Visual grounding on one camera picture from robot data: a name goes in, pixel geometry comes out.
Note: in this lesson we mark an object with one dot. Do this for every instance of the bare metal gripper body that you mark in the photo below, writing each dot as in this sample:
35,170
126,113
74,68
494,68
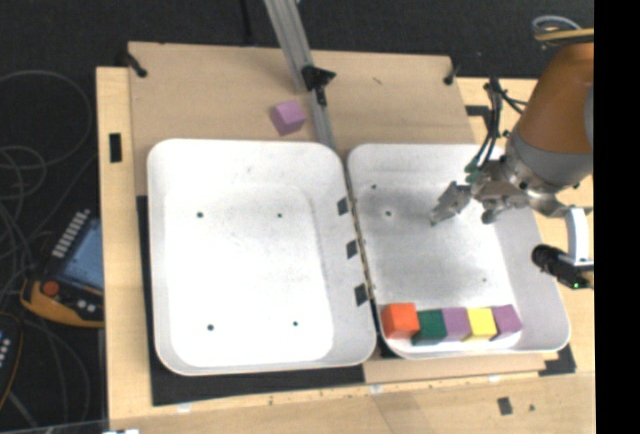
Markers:
505,189

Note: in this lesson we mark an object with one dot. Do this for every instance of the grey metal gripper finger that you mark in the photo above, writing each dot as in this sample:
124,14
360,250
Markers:
450,204
491,214

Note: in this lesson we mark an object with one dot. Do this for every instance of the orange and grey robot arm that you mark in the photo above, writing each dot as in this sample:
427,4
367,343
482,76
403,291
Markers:
557,107

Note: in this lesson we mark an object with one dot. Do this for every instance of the white plastic tray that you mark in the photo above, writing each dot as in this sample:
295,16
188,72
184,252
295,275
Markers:
435,267
250,262

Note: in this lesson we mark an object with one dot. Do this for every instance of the purple cube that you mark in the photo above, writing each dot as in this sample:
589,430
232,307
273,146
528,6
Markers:
288,118
507,320
455,323

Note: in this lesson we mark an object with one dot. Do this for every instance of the yellow cube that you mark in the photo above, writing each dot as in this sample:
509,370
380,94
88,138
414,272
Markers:
481,323

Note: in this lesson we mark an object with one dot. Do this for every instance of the green cube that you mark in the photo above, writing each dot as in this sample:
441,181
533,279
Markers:
431,326

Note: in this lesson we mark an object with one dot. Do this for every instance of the orange cube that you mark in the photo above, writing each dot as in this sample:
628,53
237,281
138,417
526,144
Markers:
399,320

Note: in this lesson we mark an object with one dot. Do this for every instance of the brown cardboard board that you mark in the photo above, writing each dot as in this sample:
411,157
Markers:
220,92

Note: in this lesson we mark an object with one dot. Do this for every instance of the black cylinder on white bracket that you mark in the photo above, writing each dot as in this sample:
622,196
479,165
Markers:
555,263

